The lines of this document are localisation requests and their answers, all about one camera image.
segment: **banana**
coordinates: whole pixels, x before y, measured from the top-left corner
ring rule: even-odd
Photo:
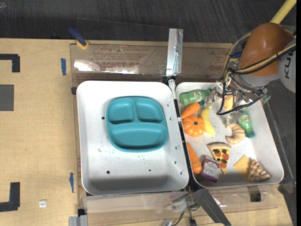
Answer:
[[[215,135],[215,130],[213,128],[213,126],[211,125],[211,122],[209,120],[209,113],[210,113],[210,109],[212,106],[206,107],[204,110],[202,110],[201,112],[201,118],[203,119],[204,122],[204,130],[206,133],[208,133],[211,136]]]

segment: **carrot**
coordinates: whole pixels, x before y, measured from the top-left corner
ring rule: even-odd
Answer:
[[[190,159],[191,166],[192,166],[192,172],[195,175],[199,174],[203,170],[202,163],[199,160],[199,158],[198,158],[197,154],[195,153],[195,151],[193,150],[193,148],[191,147],[190,143],[187,142],[186,145],[187,145],[189,159]]]
[[[183,111],[181,118],[184,119],[195,112],[197,112],[201,108],[200,104],[198,102],[189,104],[186,109]]]

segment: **yellow pole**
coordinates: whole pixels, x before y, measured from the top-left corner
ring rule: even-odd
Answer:
[[[271,23],[280,24],[285,16],[291,11],[291,9],[295,6],[297,0],[286,0],[279,11],[274,15]]]

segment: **toy food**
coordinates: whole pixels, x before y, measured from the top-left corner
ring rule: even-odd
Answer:
[[[188,93],[182,93],[180,94],[180,102],[182,105],[189,105],[191,103],[201,102],[211,93],[211,91],[212,89],[196,89]]]
[[[234,164],[234,168],[248,182],[261,182],[270,178],[256,160],[250,160],[245,155]]]
[[[226,143],[218,142],[209,144],[208,149],[214,159],[219,162],[222,173],[226,174],[231,146]]]
[[[191,147],[190,143],[186,143],[187,145],[187,149],[188,149],[188,153],[189,153],[189,159],[191,162],[191,167],[192,167],[192,172],[197,175],[200,174],[202,172],[202,163],[199,160],[196,152],[193,150],[193,148]]]
[[[249,182],[261,182],[269,179],[269,174],[259,165],[256,160],[252,160],[250,173],[248,176]]]
[[[213,182],[217,182],[219,171],[219,163],[205,156],[203,160],[203,171],[201,173],[201,177],[207,178],[208,180]]]
[[[233,95],[225,96],[224,107],[227,110],[233,109]]]
[[[250,117],[246,111],[242,112],[242,114],[238,117],[237,122],[245,130],[247,138],[252,138],[255,136]]]
[[[237,143],[240,143],[246,136],[245,130],[242,129],[242,127],[237,123],[232,123],[226,128],[231,128],[233,133],[232,137],[226,137],[226,141],[229,144],[235,145]]]
[[[205,132],[208,133],[211,136],[215,135],[215,130],[213,126],[211,125],[211,122],[209,120],[209,113],[212,106],[209,106],[202,110],[201,112],[201,118],[203,119],[204,126],[205,126]]]
[[[189,104],[186,109],[183,111],[181,114],[181,118],[184,119],[187,116],[190,116],[194,114],[195,112],[198,112],[199,109],[201,108],[200,104],[198,102]]]
[[[204,133],[203,120],[195,115],[190,115],[182,120],[184,132],[191,137],[199,137]]]
[[[236,171],[244,178],[244,180],[248,181],[251,164],[252,161],[244,155],[233,166],[236,169]]]

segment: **wire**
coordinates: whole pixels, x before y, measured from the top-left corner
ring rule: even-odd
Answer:
[[[177,221],[175,224],[172,224],[172,226],[176,226],[176,225],[178,225],[178,224],[179,224],[179,222],[180,222],[180,221],[181,221],[181,219],[183,218],[183,215],[184,215],[184,213],[185,213],[185,212],[182,212],[182,213],[181,213],[181,215],[180,215],[180,217],[179,217],[178,221]]]
[[[222,77],[224,76],[225,72],[226,72],[226,69],[227,69],[227,66],[228,66],[228,63],[229,63],[229,60],[230,60],[230,57],[231,57],[231,54],[232,54],[232,51],[235,49],[235,47],[242,41],[244,40],[245,38],[249,37],[251,35],[252,31],[246,33],[244,36],[242,36],[239,40],[237,40],[234,45],[232,46],[232,48],[230,49],[227,57],[226,57],[226,61],[225,61],[225,64],[224,64],[224,68],[222,70]]]
[[[191,206],[188,207],[188,212],[189,212],[189,216],[190,216],[190,220],[192,220],[192,214],[191,211],[197,211],[199,208],[201,207],[201,205],[199,204],[193,204]],[[172,226],[176,226],[180,223],[181,219],[183,218],[185,212],[182,212],[178,221],[175,224],[172,224]]]
[[[246,89],[246,90],[250,90],[250,91],[252,91],[252,92],[254,92],[254,93],[260,93],[260,89],[255,89],[255,88],[253,88],[251,85],[249,85],[248,83],[246,83],[245,81],[244,81],[244,83],[246,83],[247,85],[248,85],[248,87],[247,86],[245,86],[245,85],[243,85],[242,83],[240,83],[240,82],[238,82],[237,81],[237,79],[234,77],[234,75],[233,74],[230,74],[230,77],[233,79],[233,81],[237,84],[237,85],[239,85],[241,88],[244,88],[244,89]]]
[[[263,98],[265,98],[265,97],[267,97],[269,95],[269,94],[263,94],[263,95],[259,96],[257,99],[255,99],[254,101],[252,101],[252,102],[250,102],[248,104],[240,105],[240,106],[235,107],[232,110],[229,110],[229,111],[221,113],[221,111],[223,109],[223,106],[224,106],[224,101],[225,101],[225,93],[224,93],[224,91],[226,89],[226,83],[225,82],[223,83],[222,87],[223,87],[222,88],[222,91],[223,91],[223,93],[222,93],[222,104],[221,104],[221,107],[220,107],[219,111],[216,113],[217,115],[226,115],[226,114],[231,113],[233,111],[239,111],[239,110],[241,110],[243,108],[246,108],[246,107],[249,107],[249,106],[253,105],[257,101],[259,101],[259,100],[261,100],[261,99],[263,99]]]
[[[278,52],[277,54],[268,57],[266,59],[263,59],[259,62],[256,62],[252,65],[249,65],[248,67],[244,68],[244,69],[239,69],[239,70],[233,70],[232,68],[229,68],[229,70],[232,73],[235,74],[250,74],[250,73],[254,73],[257,72],[265,67],[267,67],[268,65],[270,65],[271,63],[275,62],[276,60],[278,60],[279,58],[281,58],[284,54],[287,54],[289,52],[292,52],[296,50],[296,44],[293,44],[289,47],[287,47],[286,49],[283,49],[282,51]]]

